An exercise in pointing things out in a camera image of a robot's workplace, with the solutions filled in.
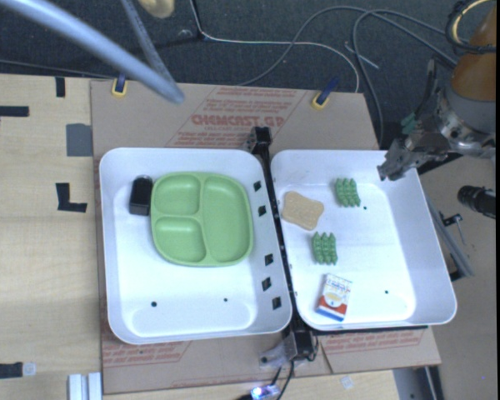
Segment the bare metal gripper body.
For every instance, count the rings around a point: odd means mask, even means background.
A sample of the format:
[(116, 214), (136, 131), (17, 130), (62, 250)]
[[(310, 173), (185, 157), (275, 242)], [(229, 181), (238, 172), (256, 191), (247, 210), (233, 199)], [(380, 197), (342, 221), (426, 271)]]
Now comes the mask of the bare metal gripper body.
[(474, 158), (492, 158), (496, 153), (495, 135), (480, 132), (454, 113), (425, 115), (414, 113), (402, 120), (399, 141), (399, 164), (422, 166), (431, 161), (442, 161), (449, 154)]

